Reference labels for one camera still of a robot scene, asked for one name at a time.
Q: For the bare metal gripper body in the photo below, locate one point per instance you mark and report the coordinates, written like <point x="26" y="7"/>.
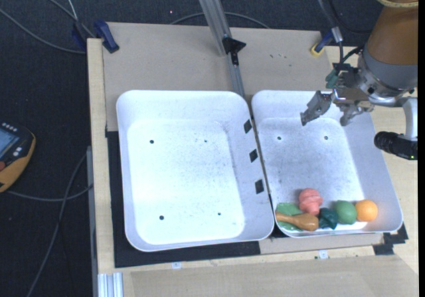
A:
<point x="353" y="89"/>

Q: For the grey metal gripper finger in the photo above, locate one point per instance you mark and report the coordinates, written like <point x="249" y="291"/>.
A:
<point x="315" y="108"/>
<point x="350" y="114"/>

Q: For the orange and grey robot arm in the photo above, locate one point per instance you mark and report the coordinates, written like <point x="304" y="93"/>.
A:
<point x="395" y="30"/>

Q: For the white plastic tray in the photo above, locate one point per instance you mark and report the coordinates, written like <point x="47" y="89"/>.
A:
<point x="308" y="159"/>
<point x="186" y="172"/>

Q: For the pink toy ice cream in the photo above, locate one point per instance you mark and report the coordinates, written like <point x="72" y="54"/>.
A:
<point x="309" y="199"/>

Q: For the orange toy orange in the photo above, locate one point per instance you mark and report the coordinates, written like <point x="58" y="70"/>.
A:
<point x="366" y="210"/>

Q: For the green toy lime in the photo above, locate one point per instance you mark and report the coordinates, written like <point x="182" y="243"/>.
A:
<point x="345" y="212"/>

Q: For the light green toy leaf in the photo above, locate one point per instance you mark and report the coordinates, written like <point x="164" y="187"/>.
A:
<point x="287" y="209"/>

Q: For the dark green toy broccoli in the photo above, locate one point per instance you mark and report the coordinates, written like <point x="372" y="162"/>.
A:
<point x="328" y="218"/>

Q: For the brown toy chicken drumstick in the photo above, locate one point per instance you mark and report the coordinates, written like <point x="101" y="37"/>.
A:
<point x="303" y="221"/>

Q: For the brown cardboard board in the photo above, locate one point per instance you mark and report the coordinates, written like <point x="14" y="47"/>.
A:
<point x="172" y="63"/>

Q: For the black cylinder on white bracket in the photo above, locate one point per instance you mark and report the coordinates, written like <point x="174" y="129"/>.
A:
<point x="395" y="144"/>

